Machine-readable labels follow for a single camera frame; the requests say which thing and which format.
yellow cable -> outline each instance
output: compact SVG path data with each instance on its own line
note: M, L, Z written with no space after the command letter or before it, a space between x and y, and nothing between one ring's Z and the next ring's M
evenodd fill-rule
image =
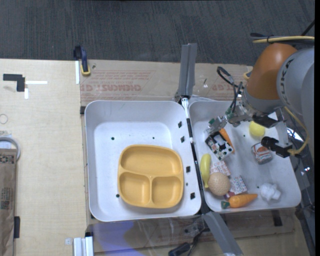
M277 41L286 41L286 40L315 40L314 36L306 36L306 35L295 35L295 36L282 36L282 37L270 37L265 39L256 39L253 40L254 43L272 43Z
M305 125L285 106L284 109L288 112L288 114L290 116L292 116L298 123L299 125L302 126L302 128L305 130L306 132L306 139L304 140L304 143L303 145L299 148L299 149L288 149L288 153L290 153L291 156L294 156L296 154L299 154L302 150L304 150L304 148L307 146L308 144L308 141L309 141L309 133L308 133L308 130L307 128L305 127Z

white plastic tray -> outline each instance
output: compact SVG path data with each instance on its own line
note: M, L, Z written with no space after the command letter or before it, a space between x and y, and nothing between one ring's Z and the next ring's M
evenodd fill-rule
M89 208L97 220L113 222L185 217L199 211L201 198L196 167L186 114L181 105L174 101L98 100L87 105L84 117ZM182 199L176 206L143 208L129 205L121 199L117 187L119 157L126 147L134 144L167 147L180 155L184 187Z
M228 101L195 101L190 104L189 114L199 163L202 155L206 153L211 155L213 162L219 161L206 145L207 136L204 131L208 127L209 120L223 116L230 103ZM225 130L235 148L235 153L227 156L224 162L230 169L231 178L241 175L248 192L258 194L258 198L245 207L222 209L221 201L224 197L213 195L209 189L204 188L207 205L211 210L221 213L296 207L301 201L301 191L289 157L282 158L271 152L272 161L258 164L251 147L260 141L249 134L249 124L249 122L242 122L238 127L233 127L229 123L226 125ZM278 139L276 128L266 129L265 136ZM267 202L260 196L259 187L264 183L277 185L277 189L281 192L278 200L271 199Z

wooden surface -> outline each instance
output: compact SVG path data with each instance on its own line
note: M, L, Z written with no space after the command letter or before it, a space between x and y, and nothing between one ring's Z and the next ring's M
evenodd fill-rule
M0 124L18 141L15 215L20 216L16 256L71 256L66 238L84 237L86 197L80 109L74 61L0 59L0 74L21 74L29 99L17 82L0 80Z

dark gray fabric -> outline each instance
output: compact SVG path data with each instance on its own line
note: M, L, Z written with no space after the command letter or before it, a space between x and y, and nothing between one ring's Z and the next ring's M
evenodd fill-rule
M250 33L298 36L315 0L0 0L0 58L180 62L197 43L197 63L254 65L264 43ZM314 36L314 27L307 36Z

yellow divided plate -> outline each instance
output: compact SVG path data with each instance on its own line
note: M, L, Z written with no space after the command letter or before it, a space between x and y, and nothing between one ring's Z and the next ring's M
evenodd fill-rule
M174 150L155 145L131 145L119 159L118 190L128 204L145 208L170 208L182 198L184 172Z

